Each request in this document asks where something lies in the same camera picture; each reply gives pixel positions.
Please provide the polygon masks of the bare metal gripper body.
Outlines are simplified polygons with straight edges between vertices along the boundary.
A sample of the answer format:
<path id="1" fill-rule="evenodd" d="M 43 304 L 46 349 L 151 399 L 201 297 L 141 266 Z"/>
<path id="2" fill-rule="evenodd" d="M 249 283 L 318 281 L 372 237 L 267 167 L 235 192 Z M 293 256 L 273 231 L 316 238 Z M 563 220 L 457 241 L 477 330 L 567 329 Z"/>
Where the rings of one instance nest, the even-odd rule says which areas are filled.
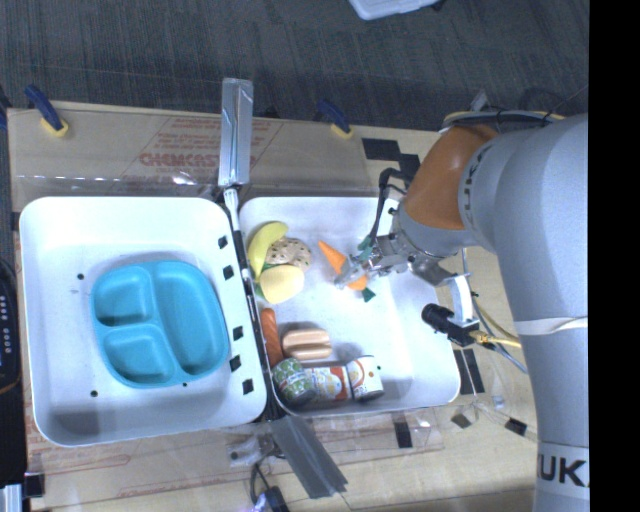
<path id="1" fill-rule="evenodd" d="M 415 248 L 405 238 L 397 234 L 383 235 L 374 241 L 370 267 L 379 275 L 403 273 L 409 269 L 415 257 Z"/>

